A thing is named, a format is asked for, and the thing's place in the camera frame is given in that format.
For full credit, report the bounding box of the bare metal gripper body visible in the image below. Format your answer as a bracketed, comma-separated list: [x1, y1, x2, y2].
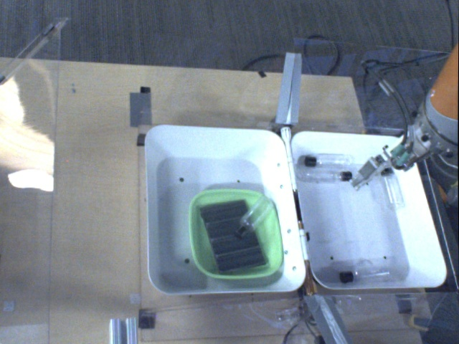
[380, 120, 446, 172]

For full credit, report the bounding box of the clear plastic bottle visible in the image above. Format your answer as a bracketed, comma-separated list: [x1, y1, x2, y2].
[303, 153, 354, 168]
[234, 196, 275, 238]
[338, 261, 392, 285]
[296, 169, 354, 184]
[379, 166, 407, 209]

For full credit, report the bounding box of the white plastic tray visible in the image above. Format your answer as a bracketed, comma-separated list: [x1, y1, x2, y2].
[143, 124, 307, 295]
[290, 130, 448, 290]

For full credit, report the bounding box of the black ribbed block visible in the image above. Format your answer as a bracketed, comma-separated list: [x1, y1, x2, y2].
[199, 199, 270, 274]

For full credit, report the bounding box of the green plastic bowl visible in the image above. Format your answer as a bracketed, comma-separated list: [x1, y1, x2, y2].
[189, 188, 285, 281]

